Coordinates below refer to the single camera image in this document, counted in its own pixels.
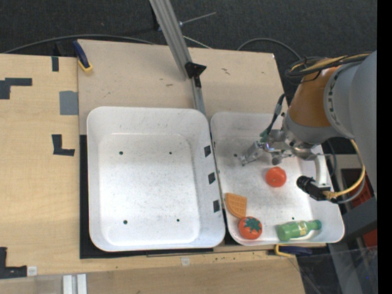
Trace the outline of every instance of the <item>blue clamp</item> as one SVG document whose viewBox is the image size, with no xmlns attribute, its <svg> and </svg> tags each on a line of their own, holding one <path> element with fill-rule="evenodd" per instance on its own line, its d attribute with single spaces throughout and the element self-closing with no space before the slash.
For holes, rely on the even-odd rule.
<svg viewBox="0 0 392 294">
<path fill-rule="evenodd" d="M 86 53 L 83 51 L 81 45 L 75 40 L 72 42 L 72 48 L 78 56 L 78 64 L 81 69 L 85 72 L 90 72 L 92 70 L 92 65 L 88 61 Z"/>
</svg>

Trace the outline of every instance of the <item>orange toy food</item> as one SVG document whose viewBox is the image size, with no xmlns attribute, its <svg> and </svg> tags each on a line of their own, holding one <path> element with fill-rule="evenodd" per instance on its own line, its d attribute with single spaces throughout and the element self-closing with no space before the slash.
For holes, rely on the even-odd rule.
<svg viewBox="0 0 392 294">
<path fill-rule="evenodd" d="M 272 187 L 281 187 L 286 183 L 286 172 L 280 167 L 270 168 L 265 174 L 265 181 Z"/>
<path fill-rule="evenodd" d="M 263 231 L 262 223 L 254 217 L 243 217 L 238 223 L 239 233 L 243 238 L 257 239 Z"/>
<path fill-rule="evenodd" d="M 226 193 L 225 201 L 227 209 L 233 216 L 242 218 L 246 215 L 246 197 Z"/>
</svg>

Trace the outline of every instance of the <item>orange wedge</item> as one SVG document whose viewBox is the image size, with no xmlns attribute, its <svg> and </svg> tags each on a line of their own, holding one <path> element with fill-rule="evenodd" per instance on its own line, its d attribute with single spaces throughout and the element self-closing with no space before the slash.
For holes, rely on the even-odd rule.
<svg viewBox="0 0 392 294">
<path fill-rule="evenodd" d="M 246 216 L 246 197 L 226 193 L 225 194 L 226 208 L 229 212 L 238 218 Z"/>
</svg>

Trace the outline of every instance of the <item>toy tomato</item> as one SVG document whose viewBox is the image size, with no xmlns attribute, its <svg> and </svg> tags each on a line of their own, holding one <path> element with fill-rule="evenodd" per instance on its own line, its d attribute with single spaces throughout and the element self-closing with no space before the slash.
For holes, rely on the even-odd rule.
<svg viewBox="0 0 392 294">
<path fill-rule="evenodd" d="M 281 187 L 286 183 L 286 172 L 280 167 L 270 168 L 265 174 L 265 181 L 272 187 Z"/>
<path fill-rule="evenodd" d="M 262 223 L 254 217 L 242 217 L 238 229 L 241 236 L 247 239 L 256 239 L 263 231 Z"/>
</svg>

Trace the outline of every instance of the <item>gray tape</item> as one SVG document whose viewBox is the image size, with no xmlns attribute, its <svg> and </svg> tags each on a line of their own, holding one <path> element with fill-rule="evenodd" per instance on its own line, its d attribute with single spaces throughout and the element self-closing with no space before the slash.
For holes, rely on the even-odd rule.
<svg viewBox="0 0 392 294">
<path fill-rule="evenodd" d="M 60 115 L 78 115 L 78 93 L 73 91 L 61 91 L 60 98 Z"/>
</svg>

